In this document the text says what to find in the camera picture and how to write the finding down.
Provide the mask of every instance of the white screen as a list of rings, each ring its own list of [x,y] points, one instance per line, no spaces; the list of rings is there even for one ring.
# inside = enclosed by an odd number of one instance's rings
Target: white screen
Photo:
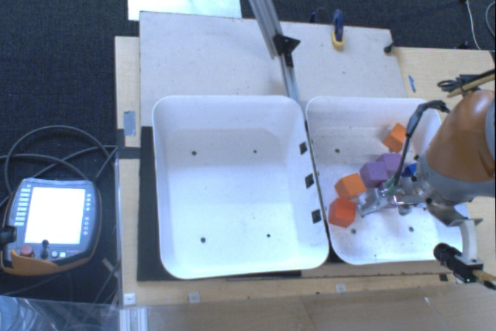
[[[33,188],[26,243],[79,244],[84,189]]]

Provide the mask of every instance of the dark background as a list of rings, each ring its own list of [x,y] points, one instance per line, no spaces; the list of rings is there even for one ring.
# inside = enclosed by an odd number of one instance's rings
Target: dark background
[[[493,0],[471,0],[475,35],[481,48],[494,49],[484,24]],[[253,13],[241,0],[243,16]],[[458,0],[274,0],[281,20],[308,21],[318,8],[344,12],[345,24],[388,28],[399,46],[475,48],[467,7]],[[490,13],[494,28],[494,9]],[[113,40],[137,36],[138,24],[127,20],[127,0],[0,0],[0,154],[23,134],[41,126],[65,124],[82,128],[103,143],[115,144],[115,83]],[[66,133],[42,134],[21,151],[59,156],[90,146]],[[77,165],[95,175],[103,157],[86,157]],[[36,167],[14,162],[11,184]],[[71,177],[57,171],[54,177]],[[14,295],[93,302],[109,275],[102,264],[116,264],[115,192],[112,171],[99,182],[104,224],[94,259],[87,265],[50,279],[49,283]],[[7,191],[0,180],[0,200]],[[47,278],[0,274],[0,294],[33,286]],[[115,281],[99,302],[109,301]]]

